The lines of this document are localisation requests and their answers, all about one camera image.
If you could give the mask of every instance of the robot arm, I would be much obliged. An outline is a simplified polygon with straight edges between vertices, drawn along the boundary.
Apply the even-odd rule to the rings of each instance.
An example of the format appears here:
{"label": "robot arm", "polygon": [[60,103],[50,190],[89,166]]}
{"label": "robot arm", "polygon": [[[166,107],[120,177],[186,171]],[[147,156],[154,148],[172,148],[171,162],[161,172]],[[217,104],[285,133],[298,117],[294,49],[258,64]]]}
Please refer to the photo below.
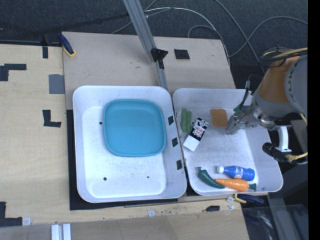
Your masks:
{"label": "robot arm", "polygon": [[[300,113],[308,120],[308,55],[301,55],[306,51],[286,50],[272,56],[273,62],[254,93],[251,105],[244,105],[249,93],[249,86],[246,85],[243,101],[234,109],[226,134],[233,135],[240,129],[261,125],[269,131],[278,131],[279,136],[283,137],[286,126],[279,124],[283,117]],[[278,156],[277,160],[290,151],[286,148],[286,140],[281,139],[280,143],[284,144],[276,148],[275,155],[272,155],[275,159]],[[263,150],[266,153],[269,151],[270,155],[272,148],[274,146],[266,145]]]}

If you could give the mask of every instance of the blue plate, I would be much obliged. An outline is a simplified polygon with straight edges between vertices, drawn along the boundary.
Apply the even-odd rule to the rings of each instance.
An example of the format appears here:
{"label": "blue plate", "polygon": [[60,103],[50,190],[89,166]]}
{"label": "blue plate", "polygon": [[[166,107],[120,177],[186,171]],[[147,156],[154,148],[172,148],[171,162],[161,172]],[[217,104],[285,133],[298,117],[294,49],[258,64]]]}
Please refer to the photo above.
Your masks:
{"label": "blue plate", "polygon": [[147,157],[166,147],[160,107],[144,99],[116,99],[103,111],[103,134],[109,151],[123,157]]}

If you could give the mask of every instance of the black clamp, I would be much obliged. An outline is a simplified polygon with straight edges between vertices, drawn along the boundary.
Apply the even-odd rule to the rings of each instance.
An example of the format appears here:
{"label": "black clamp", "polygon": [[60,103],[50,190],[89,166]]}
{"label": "black clamp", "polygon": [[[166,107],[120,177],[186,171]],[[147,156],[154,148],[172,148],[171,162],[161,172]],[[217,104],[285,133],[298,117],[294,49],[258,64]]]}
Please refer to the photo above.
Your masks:
{"label": "black clamp", "polygon": [[166,51],[166,50],[160,50],[158,48],[153,48],[151,50],[151,55],[152,55],[153,60],[155,62],[158,61],[159,67],[162,70],[165,69],[165,65],[164,65],[163,59],[167,54],[168,54],[168,51]]}

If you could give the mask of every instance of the carrot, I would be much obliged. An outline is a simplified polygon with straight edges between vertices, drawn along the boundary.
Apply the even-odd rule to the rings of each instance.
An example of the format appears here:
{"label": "carrot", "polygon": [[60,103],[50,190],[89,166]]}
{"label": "carrot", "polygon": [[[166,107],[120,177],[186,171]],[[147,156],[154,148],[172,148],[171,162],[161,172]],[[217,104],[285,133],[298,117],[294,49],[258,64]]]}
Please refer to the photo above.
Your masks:
{"label": "carrot", "polygon": [[238,191],[246,191],[247,189],[256,190],[256,184],[248,184],[244,179],[240,178],[216,178],[216,182],[219,184]]}

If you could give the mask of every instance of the blue tool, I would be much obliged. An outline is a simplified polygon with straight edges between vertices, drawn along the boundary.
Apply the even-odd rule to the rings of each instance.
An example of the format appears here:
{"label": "blue tool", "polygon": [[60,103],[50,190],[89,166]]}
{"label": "blue tool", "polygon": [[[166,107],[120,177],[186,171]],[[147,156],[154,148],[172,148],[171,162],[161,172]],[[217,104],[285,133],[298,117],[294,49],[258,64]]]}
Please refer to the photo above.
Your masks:
{"label": "blue tool", "polygon": [[64,52],[69,56],[69,57],[74,57],[76,56],[76,51],[71,47],[71,44],[69,43],[69,41],[66,39],[66,37],[59,33],[58,34],[58,39],[60,41],[60,43],[62,44],[62,46],[64,47]]}

